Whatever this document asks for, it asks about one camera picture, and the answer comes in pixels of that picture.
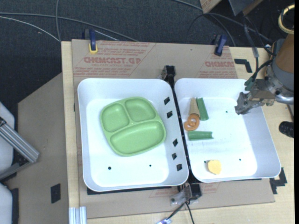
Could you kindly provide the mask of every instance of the yellow round object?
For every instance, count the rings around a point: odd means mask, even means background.
[[[220,172],[221,172],[221,162],[219,160],[210,160],[207,163],[207,168],[213,174],[220,174]]]

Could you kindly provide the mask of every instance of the wooden edge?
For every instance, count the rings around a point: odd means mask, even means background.
[[[76,121],[74,110],[74,83],[72,70],[71,42],[61,42],[63,89],[64,89],[64,119],[65,119],[65,144],[67,159],[67,179],[69,207],[78,208],[79,177],[76,141]]]

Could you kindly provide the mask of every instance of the gray floor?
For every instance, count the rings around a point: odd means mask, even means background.
[[[0,1],[0,16],[34,24],[57,37],[53,17],[4,14],[54,16],[57,0]],[[200,6],[199,0],[182,1]],[[260,33],[275,41],[284,37],[277,27],[279,13],[293,2],[264,0],[249,17]],[[223,0],[211,12],[243,21],[241,14],[233,15],[228,0]],[[198,9],[171,0],[60,0],[58,8],[61,17],[102,26],[141,42],[209,44],[216,34],[226,33],[210,16],[196,19],[200,14]],[[222,18],[219,20],[231,33],[237,46],[249,46],[241,26]],[[62,41],[81,39],[86,28],[97,29],[113,39],[130,40],[74,21],[59,19],[59,27]],[[61,72],[60,43],[45,32],[17,21],[0,18],[0,28],[0,101],[14,113],[18,102]],[[252,36],[259,45],[258,39],[254,34]],[[112,38],[97,34],[97,39]]]

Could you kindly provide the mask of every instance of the green plate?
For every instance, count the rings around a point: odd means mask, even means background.
[[[132,156],[164,142],[164,124],[147,99],[131,97],[103,108],[100,122],[111,148],[119,155]]]

